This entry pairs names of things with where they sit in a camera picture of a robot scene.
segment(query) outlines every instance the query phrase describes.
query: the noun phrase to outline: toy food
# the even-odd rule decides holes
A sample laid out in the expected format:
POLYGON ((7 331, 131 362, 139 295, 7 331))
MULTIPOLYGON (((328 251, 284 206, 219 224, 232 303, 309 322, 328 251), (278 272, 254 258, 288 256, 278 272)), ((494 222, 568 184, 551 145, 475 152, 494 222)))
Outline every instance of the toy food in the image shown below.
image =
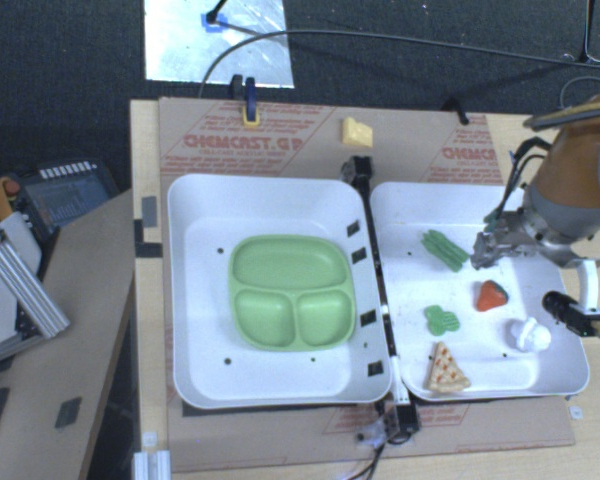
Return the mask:
POLYGON ((509 294, 495 281, 485 281, 480 287, 476 307, 478 311, 488 311, 509 302, 509 294))
POLYGON ((430 229, 420 242, 429 253, 442 260, 454 272, 459 272, 462 264, 469 259, 469 254, 440 231, 430 229))
POLYGON ((516 340, 516 348, 522 352, 541 352, 551 345, 551 332, 532 316, 513 322, 511 335, 516 340))
POLYGON ((440 306, 425 308, 424 315, 427 317, 427 327, 434 336, 442 336, 447 331, 460 329, 458 317, 451 311, 443 311, 440 306))
POLYGON ((356 121, 353 117, 345 117, 342 121, 342 143, 348 146, 373 147, 373 128, 356 121))
POLYGON ((449 348, 442 341, 438 342, 427 388, 439 393, 451 393, 462 391, 469 386, 471 381, 462 373, 449 348))

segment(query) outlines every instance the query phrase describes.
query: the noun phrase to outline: yellow cheese toy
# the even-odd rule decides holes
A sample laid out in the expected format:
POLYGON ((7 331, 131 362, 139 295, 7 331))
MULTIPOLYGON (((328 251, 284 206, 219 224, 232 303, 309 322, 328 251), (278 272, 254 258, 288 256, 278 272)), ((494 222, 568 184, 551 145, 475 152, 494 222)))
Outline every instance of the yellow cheese toy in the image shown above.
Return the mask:
POLYGON ((373 128, 359 123, 353 117, 342 121, 342 143, 348 146, 373 147, 373 128))

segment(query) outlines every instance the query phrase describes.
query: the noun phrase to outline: black cable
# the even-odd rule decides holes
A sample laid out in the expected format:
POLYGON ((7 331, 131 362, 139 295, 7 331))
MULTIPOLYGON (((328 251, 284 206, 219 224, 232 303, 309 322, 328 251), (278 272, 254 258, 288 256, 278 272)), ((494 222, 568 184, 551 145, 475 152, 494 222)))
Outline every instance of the black cable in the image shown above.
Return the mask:
POLYGON ((522 144, 520 144, 520 146, 518 146, 518 149, 513 155, 513 166, 511 167, 511 172, 509 173, 509 179, 505 184, 502 200, 500 201, 500 204, 496 206, 496 208, 485 218, 485 221, 487 221, 489 225, 496 222, 502 216, 502 212, 504 211, 504 207, 507 204, 509 196, 518 185, 522 171, 524 171, 529 161, 533 160, 534 158, 544 158, 542 155, 529 155, 524 159, 520 168, 518 168, 520 161, 529 152, 529 150, 534 147, 539 147, 544 151, 548 151, 551 149, 551 144, 540 137, 532 137, 525 140, 522 144))
POLYGON ((584 42, 582 46, 582 60, 586 59, 586 62, 598 62, 600 59, 595 58, 593 55, 589 55, 589 37, 591 34, 591 25, 593 23, 593 10, 595 7, 595 0, 587 0, 587 6, 585 10, 584 19, 584 42))
POLYGON ((398 434, 387 441, 390 445, 401 446, 411 439, 411 434, 398 434))
POLYGON ((220 62, 222 62, 222 60, 225 57, 227 57, 234 51, 236 51, 244 46, 247 46, 251 43, 255 43, 256 41, 261 41, 263 39, 271 39, 273 37, 278 37, 278 36, 291 36, 291 35, 327 35, 327 36, 345 36, 345 37, 358 37, 358 38, 362 37, 362 38, 367 38, 367 39, 382 39, 382 40, 387 40, 387 41, 399 41, 399 42, 404 42, 404 43, 414 43, 414 44, 423 44, 423 45, 427 45, 427 46, 437 46, 437 47, 441 47, 441 48, 454 48, 457 50, 465 50, 465 51, 472 51, 472 52, 478 52, 478 53, 486 53, 486 54, 490 54, 490 55, 500 55, 503 57, 512 57, 515 59, 544 62, 547 64, 558 64, 558 65, 563 65, 563 66, 572 66, 572 67, 587 68, 587 69, 600 69, 600 66, 593 65, 593 64, 566 62, 563 60, 547 59, 545 57, 536 57, 535 55, 504 52, 501 50, 494 50, 491 48, 482 48, 479 46, 467 46, 467 45, 456 44, 456 43, 447 43, 444 41, 432 41, 430 39, 417 39, 415 37, 397 36, 397 35, 392 35, 392 34, 374 34, 371 32, 354 32, 354 31, 345 31, 345 30, 318 30, 318 29, 278 30, 276 32, 267 32, 265 34, 259 34, 254 37, 249 37, 249 38, 245 39, 244 41, 240 41, 239 43, 234 44, 230 48, 227 48, 224 52, 222 52, 220 55, 218 55, 218 57, 216 57, 216 59, 211 63, 211 66, 209 66, 209 69, 207 69, 207 72, 205 73, 202 81, 200 82, 200 89, 198 90, 198 98, 202 98, 202 93, 204 91, 204 87, 207 84, 207 81, 209 80, 211 73, 213 73, 213 70, 216 68, 216 66, 218 64, 220 64, 220 62))
POLYGON ((575 84, 576 82, 583 82, 586 80, 591 81, 591 82, 599 82, 600 83, 600 77, 597 77, 597 76, 578 76, 576 78, 572 78, 571 80, 569 80, 566 84, 564 84, 562 86, 562 89, 560 89, 560 97, 558 100, 560 108, 566 108, 566 106, 564 104, 564 95, 567 92, 567 89, 569 87, 571 87, 573 84, 575 84))
POLYGON ((384 451, 384 447, 385 447, 384 444, 380 445, 378 447, 378 449, 376 450, 376 454, 373 457, 373 460, 371 461, 371 463, 366 468, 364 468, 362 471, 359 471, 355 475, 347 478, 347 480, 358 480, 358 478, 362 478, 367 473, 369 473, 369 474, 367 475, 365 480, 371 480, 371 478, 373 478, 373 475, 376 471, 376 468, 378 467, 378 462, 380 461, 380 456, 382 455, 382 452, 384 451))

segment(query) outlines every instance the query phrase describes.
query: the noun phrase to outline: white tray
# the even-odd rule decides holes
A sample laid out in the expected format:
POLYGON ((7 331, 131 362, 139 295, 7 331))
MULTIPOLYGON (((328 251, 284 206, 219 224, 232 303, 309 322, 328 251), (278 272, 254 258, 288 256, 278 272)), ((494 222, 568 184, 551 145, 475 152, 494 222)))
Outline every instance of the white tray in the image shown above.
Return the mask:
POLYGON ((168 196, 173 291, 174 379, 191 405, 222 408, 363 403, 380 399, 391 369, 364 207, 331 180, 187 175, 168 196), (360 231, 348 236, 358 222, 360 231), (349 259, 356 327, 345 343, 308 352, 255 348, 232 320, 228 269, 242 240, 298 234, 332 241, 349 259), (353 264, 351 253, 366 248, 353 264), (360 315, 375 310, 376 321, 360 315), (369 365, 382 373, 369 375, 369 365))
MULTIPOLYGON (((501 187, 384 183, 371 206, 382 260, 400 374, 416 396, 432 401, 574 394, 585 388, 589 367, 580 338, 556 325, 542 308, 543 295, 564 292, 558 268, 541 256, 502 259, 476 271, 467 261, 453 273, 420 243, 429 229, 444 233, 471 253, 482 219, 502 198, 501 187), (475 309, 480 284, 493 279, 509 293, 505 306, 475 309), (439 304, 460 320, 457 332, 433 336, 423 310, 439 304), (518 351, 509 334, 514 320, 535 317, 551 331, 540 353, 518 351), (435 344, 444 341, 471 387, 439 394, 426 389, 435 344)), ((520 194, 512 196, 516 208, 520 194)))

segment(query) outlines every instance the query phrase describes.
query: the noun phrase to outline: cardboard sheet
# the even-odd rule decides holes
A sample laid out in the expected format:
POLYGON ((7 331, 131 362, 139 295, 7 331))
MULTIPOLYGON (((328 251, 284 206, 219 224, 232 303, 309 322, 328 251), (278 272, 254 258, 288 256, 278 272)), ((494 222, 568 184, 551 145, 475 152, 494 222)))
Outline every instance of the cardboard sheet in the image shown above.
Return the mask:
MULTIPOLYGON (((502 184, 484 115, 261 103, 261 125, 242 125, 240 103, 160 101, 162 222, 170 184, 190 172, 337 178, 351 156, 372 156, 373 185, 383 181, 502 184), (345 117, 371 126, 373 148, 345 146, 345 117)), ((163 243, 169 242, 162 226, 163 243)), ((165 344, 169 449, 174 472, 302 464, 371 457, 355 442, 377 418, 373 405, 198 411, 173 387, 168 247, 164 247, 165 344)), ((426 405, 422 430, 387 456, 570 445, 574 436, 564 399, 547 397, 475 404, 426 405)))

